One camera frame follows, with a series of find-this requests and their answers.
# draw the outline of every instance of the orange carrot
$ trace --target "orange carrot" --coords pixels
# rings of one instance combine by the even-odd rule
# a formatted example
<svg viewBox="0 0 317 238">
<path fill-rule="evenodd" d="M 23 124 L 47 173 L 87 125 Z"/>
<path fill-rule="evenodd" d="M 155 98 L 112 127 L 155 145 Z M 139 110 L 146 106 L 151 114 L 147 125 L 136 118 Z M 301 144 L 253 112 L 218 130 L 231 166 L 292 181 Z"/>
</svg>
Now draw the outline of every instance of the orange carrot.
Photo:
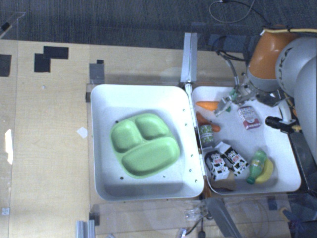
<svg viewBox="0 0 317 238">
<path fill-rule="evenodd" d="M 196 118 L 199 126 L 209 124 L 214 132 L 219 132 L 221 130 L 220 126 L 207 121 L 199 112 L 196 112 Z"/>
<path fill-rule="evenodd" d="M 198 102 L 196 102 L 196 105 L 200 106 L 204 109 L 214 111 L 217 109 L 218 103 L 219 103 L 219 101 L 198 101 Z"/>
</svg>

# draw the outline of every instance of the wooden surface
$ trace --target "wooden surface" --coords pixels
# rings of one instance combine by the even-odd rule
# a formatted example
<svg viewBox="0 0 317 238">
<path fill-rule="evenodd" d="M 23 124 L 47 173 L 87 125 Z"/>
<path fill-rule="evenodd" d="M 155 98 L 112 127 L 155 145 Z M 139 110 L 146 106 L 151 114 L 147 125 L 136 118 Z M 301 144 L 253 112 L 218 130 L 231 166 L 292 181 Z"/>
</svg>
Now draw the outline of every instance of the wooden surface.
<svg viewBox="0 0 317 238">
<path fill-rule="evenodd" d="M 34 53 L 42 53 L 44 45 L 69 47 L 69 59 L 52 59 L 50 73 L 34 73 Z M 91 202 L 88 140 L 76 132 L 88 127 L 89 63 L 104 60 L 107 83 L 177 84 L 182 51 L 22 41 L 18 51 L 9 237 L 73 238 L 76 221 L 88 219 Z M 238 73 L 245 70 L 242 63 L 235 66 Z M 211 78 L 214 84 L 233 83 L 231 70 L 211 52 L 198 52 L 198 78 Z M 120 212 L 112 207 L 110 214 Z M 140 231 L 116 233 L 117 238 L 175 237 L 178 229 L 142 231 L 143 223 L 132 219 L 130 223 Z M 210 229 L 207 237 L 222 237 L 217 236 L 220 231 L 214 221 L 206 225 Z M 285 222 L 274 220 L 269 229 L 272 234 L 275 226 L 288 237 Z"/>
</svg>

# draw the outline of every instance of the yellow cable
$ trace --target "yellow cable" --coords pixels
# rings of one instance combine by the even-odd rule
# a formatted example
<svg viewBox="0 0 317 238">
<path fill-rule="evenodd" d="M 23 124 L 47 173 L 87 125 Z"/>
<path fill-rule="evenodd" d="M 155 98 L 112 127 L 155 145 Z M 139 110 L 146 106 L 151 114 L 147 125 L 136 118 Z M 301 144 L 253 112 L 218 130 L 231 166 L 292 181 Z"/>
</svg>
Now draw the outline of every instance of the yellow cable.
<svg viewBox="0 0 317 238">
<path fill-rule="evenodd" d="M 317 33 L 317 29 L 314 28 L 290 28 L 290 29 L 269 29 L 269 28 L 264 28 L 263 31 L 268 32 L 268 33 Z"/>
</svg>

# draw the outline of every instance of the green plate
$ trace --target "green plate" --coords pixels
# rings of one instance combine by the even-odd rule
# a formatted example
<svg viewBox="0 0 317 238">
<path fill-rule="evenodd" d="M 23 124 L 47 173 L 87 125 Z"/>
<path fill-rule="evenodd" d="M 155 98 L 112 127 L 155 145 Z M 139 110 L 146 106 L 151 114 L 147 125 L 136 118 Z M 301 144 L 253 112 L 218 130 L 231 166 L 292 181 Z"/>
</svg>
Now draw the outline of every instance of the green plate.
<svg viewBox="0 0 317 238">
<path fill-rule="evenodd" d="M 172 164 L 180 155 L 175 137 L 157 115 L 145 113 L 117 123 L 111 130 L 114 153 L 130 176 L 144 178 Z"/>
</svg>

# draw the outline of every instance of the cow print carton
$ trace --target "cow print carton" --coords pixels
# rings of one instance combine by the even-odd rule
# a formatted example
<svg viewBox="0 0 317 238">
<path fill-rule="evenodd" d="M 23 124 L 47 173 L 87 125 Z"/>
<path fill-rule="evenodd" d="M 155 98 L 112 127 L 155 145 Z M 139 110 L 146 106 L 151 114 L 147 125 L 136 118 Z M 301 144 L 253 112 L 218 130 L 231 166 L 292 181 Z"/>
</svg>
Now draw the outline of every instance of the cow print carton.
<svg viewBox="0 0 317 238">
<path fill-rule="evenodd" d="M 230 170 L 218 151 L 207 153 L 205 155 L 205 163 L 214 181 L 223 180 L 228 177 Z"/>
<path fill-rule="evenodd" d="M 216 149 L 229 161 L 235 176 L 240 175 L 249 165 L 248 162 L 228 144 L 220 142 L 216 146 Z"/>
</svg>

